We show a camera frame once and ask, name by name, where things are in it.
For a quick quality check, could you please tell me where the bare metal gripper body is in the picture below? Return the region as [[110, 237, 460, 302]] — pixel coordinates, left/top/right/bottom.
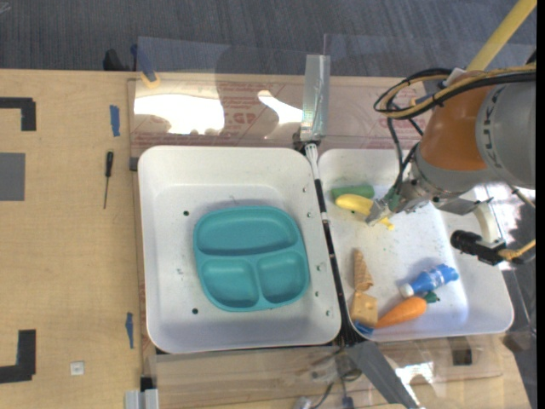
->
[[385, 179, 440, 216]]

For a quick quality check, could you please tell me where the yellow cheese wedge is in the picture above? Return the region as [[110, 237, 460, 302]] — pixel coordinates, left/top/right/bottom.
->
[[349, 291, 380, 329]]

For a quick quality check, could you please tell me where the tan ice cream cone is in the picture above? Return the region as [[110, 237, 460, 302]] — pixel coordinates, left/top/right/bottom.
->
[[352, 249, 376, 293]]

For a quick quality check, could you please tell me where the blue and white bottle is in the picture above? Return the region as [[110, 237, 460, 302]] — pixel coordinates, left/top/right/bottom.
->
[[398, 262, 461, 298]]

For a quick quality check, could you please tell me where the black cylinder on white bracket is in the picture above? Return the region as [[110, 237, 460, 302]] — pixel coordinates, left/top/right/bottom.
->
[[450, 199, 508, 268]]

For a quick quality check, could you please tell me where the white plastic tray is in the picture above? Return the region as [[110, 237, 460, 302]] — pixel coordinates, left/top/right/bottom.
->
[[136, 144, 343, 354], [317, 147, 515, 343]]

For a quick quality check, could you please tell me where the orange carrot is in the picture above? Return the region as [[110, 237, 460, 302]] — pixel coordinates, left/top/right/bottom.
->
[[374, 291, 441, 330]]

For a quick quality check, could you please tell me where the yellow banana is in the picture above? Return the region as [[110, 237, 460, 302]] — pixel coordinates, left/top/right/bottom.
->
[[334, 193, 396, 232]]

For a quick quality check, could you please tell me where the black screwdriver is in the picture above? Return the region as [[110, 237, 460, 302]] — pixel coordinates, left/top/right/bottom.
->
[[102, 150, 115, 210]]

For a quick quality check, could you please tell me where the green toy pickle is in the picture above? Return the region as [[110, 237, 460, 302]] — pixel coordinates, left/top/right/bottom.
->
[[330, 183, 376, 201]]

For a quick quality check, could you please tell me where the teal divided plate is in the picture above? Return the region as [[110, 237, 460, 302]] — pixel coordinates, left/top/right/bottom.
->
[[192, 204, 310, 314]]

